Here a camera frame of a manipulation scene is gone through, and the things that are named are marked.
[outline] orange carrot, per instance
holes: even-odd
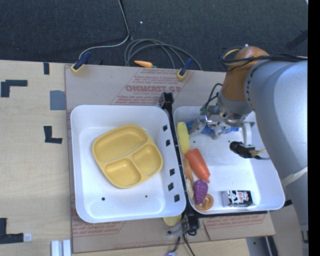
[[[198,178],[210,183],[210,172],[199,149],[191,149],[184,155],[184,157],[189,160],[189,164]]]

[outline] cardboard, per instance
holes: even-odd
[[[70,113],[79,105],[157,105],[163,92],[173,94],[173,111],[181,106],[202,106],[225,73],[188,70],[178,80],[178,70],[85,65],[74,73],[65,65],[72,248],[74,253],[174,245],[162,218],[87,223],[77,215],[73,177]],[[208,242],[274,235],[269,213],[200,218],[200,228],[188,241]]]

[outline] toy carrot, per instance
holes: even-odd
[[[199,149],[191,149],[184,155],[184,157],[189,160],[191,168],[193,169],[194,173],[199,177],[199,179],[205,180],[206,182],[210,183],[210,172]]]

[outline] white strap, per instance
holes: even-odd
[[[292,182],[295,182],[297,179],[299,179],[302,175],[304,175],[308,171],[308,166],[304,167],[302,170],[297,171],[296,173],[290,174],[287,177],[285,177],[281,183],[283,187],[288,186]]]

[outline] blue clamp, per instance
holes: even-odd
[[[189,66],[191,65],[193,59],[190,57],[186,63],[184,64],[184,66],[182,68],[179,69],[178,73],[176,74],[176,77],[179,80],[183,80],[185,78],[185,76],[187,75],[187,69],[189,68]]]
[[[90,57],[92,56],[92,53],[90,51],[87,51],[85,54],[83,54],[79,60],[74,63],[71,66],[71,70],[75,73],[79,72],[84,66],[84,64],[90,59]]]

